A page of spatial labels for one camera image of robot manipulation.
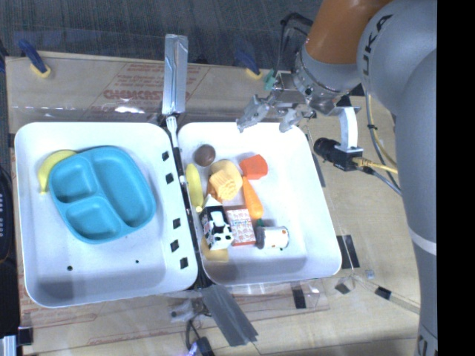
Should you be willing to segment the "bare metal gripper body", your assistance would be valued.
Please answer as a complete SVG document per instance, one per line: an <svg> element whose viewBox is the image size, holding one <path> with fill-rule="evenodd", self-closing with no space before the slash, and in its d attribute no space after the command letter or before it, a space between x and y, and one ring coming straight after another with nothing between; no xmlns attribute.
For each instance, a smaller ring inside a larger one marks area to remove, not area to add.
<svg viewBox="0 0 475 356"><path fill-rule="evenodd" d="M271 95L276 108L329 115L342 96L347 95L346 88L330 87L308 73L276 71L273 76Z"/></svg>

